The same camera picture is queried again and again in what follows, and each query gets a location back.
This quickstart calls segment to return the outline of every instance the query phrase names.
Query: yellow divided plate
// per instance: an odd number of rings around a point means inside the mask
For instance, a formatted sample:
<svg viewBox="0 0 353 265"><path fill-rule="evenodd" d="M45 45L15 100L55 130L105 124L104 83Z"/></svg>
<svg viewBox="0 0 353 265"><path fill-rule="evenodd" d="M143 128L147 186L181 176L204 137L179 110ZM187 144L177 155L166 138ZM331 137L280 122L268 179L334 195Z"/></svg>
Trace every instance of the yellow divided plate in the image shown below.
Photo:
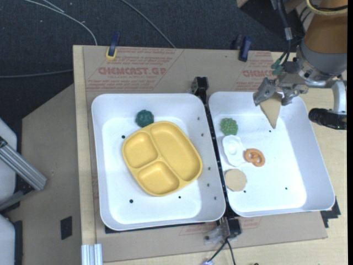
<svg viewBox="0 0 353 265"><path fill-rule="evenodd" d="M202 171L201 157L191 141L168 121L145 126L126 138L122 156L139 185L154 196L176 192Z"/></svg>

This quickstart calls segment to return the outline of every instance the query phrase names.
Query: broccoli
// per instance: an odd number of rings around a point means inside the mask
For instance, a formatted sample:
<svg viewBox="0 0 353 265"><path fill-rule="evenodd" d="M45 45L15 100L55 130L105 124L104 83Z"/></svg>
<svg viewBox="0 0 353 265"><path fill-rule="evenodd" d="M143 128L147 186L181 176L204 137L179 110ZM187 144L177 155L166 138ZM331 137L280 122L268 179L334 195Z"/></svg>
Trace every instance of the broccoli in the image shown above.
<svg viewBox="0 0 353 265"><path fill-rule="evenodd" d="M137 113L135 122L138 126L144 127L154 122L154 116L150 111L141 110Z"/></svg>
<svg viewBox="0 0 353 265"><path fill-rule="evenodd" d="M238 132L238 125L232 118L224 118L221 120L221 131L224 135L236 135Z"/></svg>

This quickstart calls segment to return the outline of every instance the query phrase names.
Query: white tray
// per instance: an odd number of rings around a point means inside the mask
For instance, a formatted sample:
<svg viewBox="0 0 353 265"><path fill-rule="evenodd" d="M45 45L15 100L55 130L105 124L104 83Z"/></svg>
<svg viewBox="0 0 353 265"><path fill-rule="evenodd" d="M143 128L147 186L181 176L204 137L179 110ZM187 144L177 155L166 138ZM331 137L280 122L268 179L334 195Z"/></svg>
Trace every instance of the white tray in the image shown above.
<svg viewBox="0 0 353 265"><path fill-rule="evenodd" d="M154 121L171 121L189 137L201 156L197 180L183 189L154 197L142 190L125 165L124 137L140 127L140 110ZM92 103L97 155L100 214L104 224L117 231L216 221L226 204L202 101L187 93L103 94Z"/></svg>
<svg viewBox="0 0 353 265"><path fill-rule="evenodd" d="M222 148L223 118L238 123L238 134L246 149L263 152L266 163L242 164L247 184L244 191L227 189L229 204L240 216L251 217L302 211L326 210L335 195L322 159L308 113L300 97L281 107L273 129L252 92L216 92L210 96L210 112L220 150L223 171L233 169Z"/></svg>

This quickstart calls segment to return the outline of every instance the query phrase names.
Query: pretzel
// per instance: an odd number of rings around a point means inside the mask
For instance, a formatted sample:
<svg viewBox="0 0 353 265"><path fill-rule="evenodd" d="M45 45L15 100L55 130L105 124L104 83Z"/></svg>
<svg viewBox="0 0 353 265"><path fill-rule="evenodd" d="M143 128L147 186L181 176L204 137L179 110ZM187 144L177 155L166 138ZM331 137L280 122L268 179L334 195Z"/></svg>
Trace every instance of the pretzel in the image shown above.
<svg viewBox="0 0 353 265"><path fill-rule="evenodd" d="M254 164L256 167L261 167L265 164L265 156L260 150L255 148L246 149L244 159Z"/></svg>

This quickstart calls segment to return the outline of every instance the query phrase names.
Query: cheese wedge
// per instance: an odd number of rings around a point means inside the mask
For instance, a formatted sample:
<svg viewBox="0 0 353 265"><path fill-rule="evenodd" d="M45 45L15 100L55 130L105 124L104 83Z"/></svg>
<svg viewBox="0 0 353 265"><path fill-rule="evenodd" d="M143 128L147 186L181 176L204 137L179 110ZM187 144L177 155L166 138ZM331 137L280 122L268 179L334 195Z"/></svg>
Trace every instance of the cheese wedge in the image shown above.
<svg viewBox="0 0 353 265"><path fill-rule="evenodd" d="M282 95L275 92L274 95L272 95L268 100L260 103L261 110L268 118L273 129L276 128L276 123L281 108L281 99Z"/></svg>

